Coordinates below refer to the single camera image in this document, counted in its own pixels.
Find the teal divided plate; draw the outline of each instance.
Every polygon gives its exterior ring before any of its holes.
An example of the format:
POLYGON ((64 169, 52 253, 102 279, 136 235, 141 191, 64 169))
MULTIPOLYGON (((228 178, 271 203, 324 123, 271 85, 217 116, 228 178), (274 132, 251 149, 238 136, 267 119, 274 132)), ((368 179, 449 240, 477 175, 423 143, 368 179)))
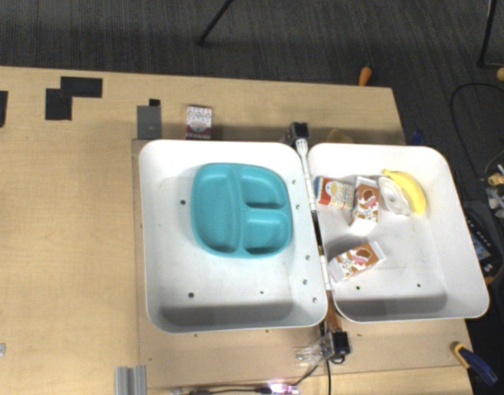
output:
POLYGON ((274 255, 292 237, 285 183, 271 170, 254 165, 202 167, 192 188, 191 220, 199 245, 221 256, 274 255))

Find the wooden table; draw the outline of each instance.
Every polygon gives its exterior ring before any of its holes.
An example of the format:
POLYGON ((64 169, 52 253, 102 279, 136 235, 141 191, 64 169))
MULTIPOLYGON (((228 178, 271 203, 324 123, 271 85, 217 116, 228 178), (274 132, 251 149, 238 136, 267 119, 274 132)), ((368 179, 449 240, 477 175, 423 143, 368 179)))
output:
MULTIPOLYGON (((213 107, 214 135, 278 140, 292 121, 314 142, 332 127, 358 142, 401 143, 391 90, 269 81, 0 67, 8 91, 0 128, 0 393, 113 393, 114 369, 139 357, 132 140, 137 105, 162 103, 164 138, 183 138, 187 105, 213 107), (44 119, 61 76, 101 77, 101 99, 74 98, 72 121, 44 119)), ((471 394, 450 344, 463 320, 357 325, 353 353, 334 366, 341 394, 471 394)), ((292 379, 293 350, 315 330, 164 335, 149 393, 202 383, 292 379), (265 353, 277 353, 273 358, 265 353)), ((323 370, 302 385, 326 393, 323 370)))

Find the yellow banana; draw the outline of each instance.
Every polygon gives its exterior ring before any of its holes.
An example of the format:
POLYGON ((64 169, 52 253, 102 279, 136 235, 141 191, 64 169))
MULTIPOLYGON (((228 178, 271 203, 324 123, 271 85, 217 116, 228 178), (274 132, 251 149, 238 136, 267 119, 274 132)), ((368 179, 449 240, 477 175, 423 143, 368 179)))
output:
POLYGON ((426 211, 426 194, 422 190, 420 184, 416 179, 412 177, 411 174, 404 173, 403 171, 389 170, 384 170, 382 171, 382 173, 384 175, 387 175, 402 188, 406 197, 411 203, 411 208, 415 213, 422 214, 424 211, 426 211))

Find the dark carpet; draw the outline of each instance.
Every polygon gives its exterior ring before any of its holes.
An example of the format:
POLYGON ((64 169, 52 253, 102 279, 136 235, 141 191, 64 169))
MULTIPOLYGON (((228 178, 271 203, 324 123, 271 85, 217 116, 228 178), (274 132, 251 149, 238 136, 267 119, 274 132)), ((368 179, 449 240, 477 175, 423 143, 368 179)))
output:
MULTIPOLYGON (((195 40, 223 0, 0 0, 0 65, 355 84, 393 88, 404 134, 450 162, 463 200, 483 200, 476 174, 504 148, 504 94, 495 69, 476 66, 488 0, 236 0, 201 48, 195 40)), ((504 64, 504 0, 487 60, 504 64)), ((476 393, 504 393, 504 281, 469 329, 502 377, 476 393)))

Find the black pole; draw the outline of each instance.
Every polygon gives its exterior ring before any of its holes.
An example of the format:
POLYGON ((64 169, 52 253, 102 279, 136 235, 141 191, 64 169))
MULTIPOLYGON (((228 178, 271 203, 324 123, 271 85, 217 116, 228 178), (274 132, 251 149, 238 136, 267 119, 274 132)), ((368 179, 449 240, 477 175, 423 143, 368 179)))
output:
POLYGON ((214 26, 217 25, 217 23, 222 18, 222 16, 225 14, 226 10, 228 9, 228 7, 230 7, 230 5, 232 4, 233 1, 234 0, 226 0, 224 2, 221 9, 219 9, 219 12, 214 16, 214 18, 210 22, 210 25, 208 25, 206 30, 204 30, 203 34, 201 35, 201 38, 198 39, 197 44, 204 45, 204 41, 210 35, 210 32, 212 32, 212 29, 214 28, 214 26))
POLYGON ((486 67, 486 63, 484 62, 484 59, 486 57, 486 52, 488 51, 488 43, 490 41, 490 35, 492 33, 493 18, 496 14, 496 9, 497 9, 497 0, 492 0, 490 2, 490 9, 488 12, 488 20, 486 23, 486 30, 484 32, 483 47, 481 48, 481 54, 479 55, 479 60, 477 61, 477 65, 479 67, 486 67))

